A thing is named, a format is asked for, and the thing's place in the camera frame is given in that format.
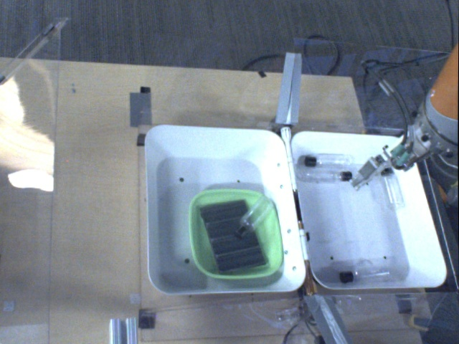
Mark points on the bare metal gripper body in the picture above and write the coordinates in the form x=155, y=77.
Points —
x=419, y=142

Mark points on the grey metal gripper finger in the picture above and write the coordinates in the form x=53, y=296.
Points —
x=367, y=168
x=378, y=168

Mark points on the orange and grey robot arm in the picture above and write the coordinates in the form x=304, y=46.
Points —
x=446, y=88

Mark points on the clear plastic bottle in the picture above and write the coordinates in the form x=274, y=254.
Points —
x=393, y=192
x=369, y=272
x=330, y=160
x=319, y=176
x=256, y=211

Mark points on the white plastic tray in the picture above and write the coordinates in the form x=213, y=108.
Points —
x=358, y=228
x=172, y=228

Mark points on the black ribbed block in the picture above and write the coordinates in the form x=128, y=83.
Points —
x=229, y=242

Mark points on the green plastic bowl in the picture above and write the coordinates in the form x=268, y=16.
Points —
x=196, y=228

